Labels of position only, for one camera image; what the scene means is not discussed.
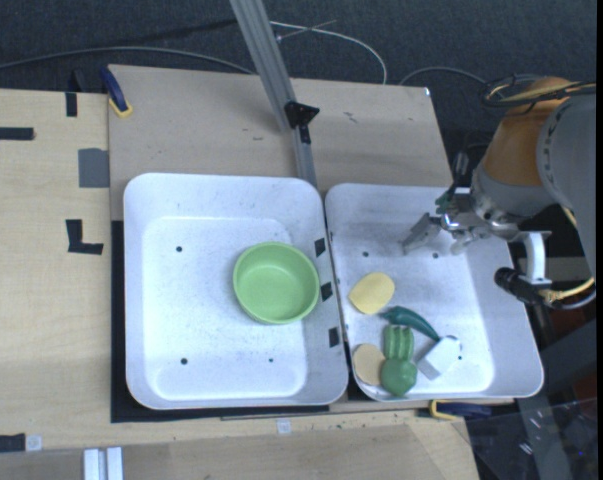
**white tray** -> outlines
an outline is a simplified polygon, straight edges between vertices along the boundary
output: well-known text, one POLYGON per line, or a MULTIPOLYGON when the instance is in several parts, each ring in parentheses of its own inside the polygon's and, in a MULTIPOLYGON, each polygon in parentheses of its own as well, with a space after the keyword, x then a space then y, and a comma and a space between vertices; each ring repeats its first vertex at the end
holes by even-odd
POLYGON ((124 231, 126 378, 141 404, 323 405, 343 394, 348 371, 323 205, 310 184, 143 174, 126 187, 124 231), (270 240, 302 250, 324 286, 327 298, 300 322, 263 325, 236 301, 236 259, 270 240))
MULTIPOLYGON (((356 378, 363 392, 379 401, 451 398, 512 398, 535 394, 543 384, 541 360, 525 311, 494 283, 499 267, 512 266, 505 241, 493 237, 450 253, 452 237, 441 232, 427 246, 403 254, 401 240, 447 187, 395 187, 344 184, 326 197, 326 217, 346 336, 353 353, 362 343, 383 350, 388 322, 364 315, 347 298, 370 272, 384 272, 395 282, 388 307, 415 310, 440 336, 462 344, 461 359, 429 380, 419 372, 405 397, 356 378)), ((414 332, 414 361, 433 342, 414 332)))

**wooden table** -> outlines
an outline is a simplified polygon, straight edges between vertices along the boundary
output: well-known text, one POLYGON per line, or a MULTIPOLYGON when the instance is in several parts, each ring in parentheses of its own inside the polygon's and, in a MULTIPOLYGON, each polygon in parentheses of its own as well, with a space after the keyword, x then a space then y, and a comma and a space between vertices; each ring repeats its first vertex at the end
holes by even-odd
MULTIPOLYGON (((52 465, 76 465, 79 450, 124 446, 131 478, 236 478, 238 471, 241 478, 280 478, 283 471, 286 478, 407 472, 477 478, 463 425, 419 418, 405 404, 344 399, 328 414, 290 417, 287 435, 279 435, 274 417, 110 423, 110 224, 120 217, 125 180, 148 170, 294 175, 288 136, 274 128, 258 78, 113 69, 118 76, 127 70, 139 83, 144 76, 167 77, 190 91, 188 105, 199 108, 197 126, 188 132, 187 154, 170 154, 182 164, 171 164, 170 155, 157 160, 162 144, 175 144, 179 133, 167 142, 143 134, 138 154, 126 159, 131 135, 121 129, 134 135, 135 126, 144 126, 141 100, 131 101, 136 116, 118 122, 105 95, 78 94, 78 113, 71 117, 63 93, 0 90, 0 127, 32 127, 36 134, 33 141, 0 141, 0 435, 40 436, 44 450, 0 456, 0 471, 57 478, 52 465), (188 80, 194 82, 189 88, 188 80), (223 108, 219 101, 232 104, 223 108), (242 135, 241 167, 233 167, 233 137, 242 135), (78 152, 89 148, 110 151, 112 190, 80 186, 78 152), (67 219, 81 219, 83 240, 103 243, 102 254, 68 252, 67 219)), ((323 192, 344 181, 450 183, 423 89, 294 83, 304 102, 322 109, 323 120, 316 118, 311 133, 323 192)), ((124 91, 135 94, 127 85, 124 91)), ((169 119, 155 122, 164 130, 171 126, 169 119)), ((74 477, 63 471, 58 478, 74 477)))

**white cable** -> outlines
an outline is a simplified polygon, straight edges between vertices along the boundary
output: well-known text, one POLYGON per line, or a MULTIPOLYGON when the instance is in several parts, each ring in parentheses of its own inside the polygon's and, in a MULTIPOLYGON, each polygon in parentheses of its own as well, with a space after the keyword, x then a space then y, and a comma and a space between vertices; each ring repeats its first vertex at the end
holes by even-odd
POLYGON ((339 34, 338 32, 331 32, 329 30, 322 30, 320 28, 315 28, 315 27, 302 27, 300 25, 290 25, 289 23, 280 23, 278 21, 271 21, 270 25, 274 25, 276 27, 283 27, 283 28, 292 28, 295 30, 307 30, 308 32, 316 32, 317 34, 324 34, 326 36, 338 37, 339 39, 344 39, 346 41, 350 41, 352 43, 358 44, 359 46, 368 50, 372 55, 374 55, 375 58, 379 61, 379 64, 381 64, 381 68, 383 69, 383 85, 385 85, 388 80, 388 70, 386 69, 385 62, 383 62, 383 59, 381 58, 381 56, 376 51, 374 51, 374 49, 372 47, 368 46, 363 41, 359 41, 358 39, 355 39, 354 37, 346 36, 344 34, 339 34))

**green bowl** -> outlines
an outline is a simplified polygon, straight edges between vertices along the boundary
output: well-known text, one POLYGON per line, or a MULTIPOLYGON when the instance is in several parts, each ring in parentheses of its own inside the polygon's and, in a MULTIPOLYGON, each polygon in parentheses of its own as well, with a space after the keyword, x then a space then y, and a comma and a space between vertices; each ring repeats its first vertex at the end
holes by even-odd
POLYGON ((264 242, 244 251, 232 276, 239 304, 254 320, 287 324, 307 316, 319 300, 319 276, 299 249, 264 242))

